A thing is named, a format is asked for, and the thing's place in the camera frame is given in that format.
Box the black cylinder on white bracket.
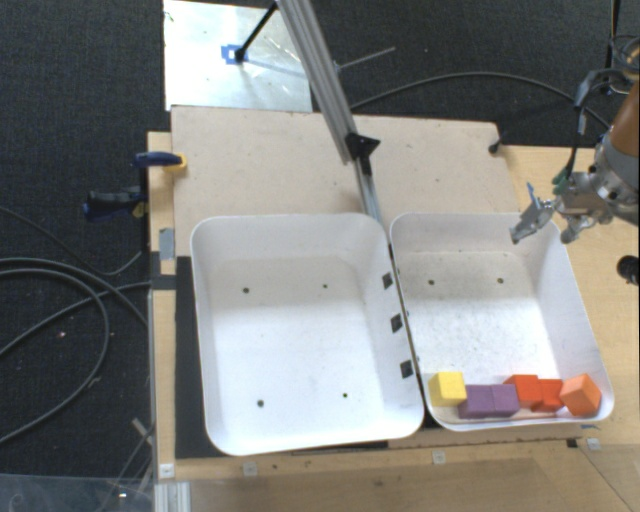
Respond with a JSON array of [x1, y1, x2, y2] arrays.
[[616, 254, 640, 287]]

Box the orange cube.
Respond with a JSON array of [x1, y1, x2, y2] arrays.
[[558, 372, 603, 417]]

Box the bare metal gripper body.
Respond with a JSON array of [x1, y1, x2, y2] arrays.
[[555, 169, 640, 226]]

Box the red cube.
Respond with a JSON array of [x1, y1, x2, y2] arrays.
[[502, 373, 544, 409], [530, 378, 566, 414]]

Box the yellow cube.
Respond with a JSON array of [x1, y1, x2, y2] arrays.
[[427, 370, 469, 408]]

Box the white plastic tray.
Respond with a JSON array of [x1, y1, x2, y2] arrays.
[[189, 212, 427, 458], [388, 211, 616, 433]]

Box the purple cube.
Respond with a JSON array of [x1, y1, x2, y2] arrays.
[[490, 383, 522, 417], [456, 383, 496, 420]]

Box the thin black rod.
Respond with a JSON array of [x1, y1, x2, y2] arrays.
[[387, 241, 428, 421]]

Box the pale wood board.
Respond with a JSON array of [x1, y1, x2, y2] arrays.
[[169, 104, 522, 261]]

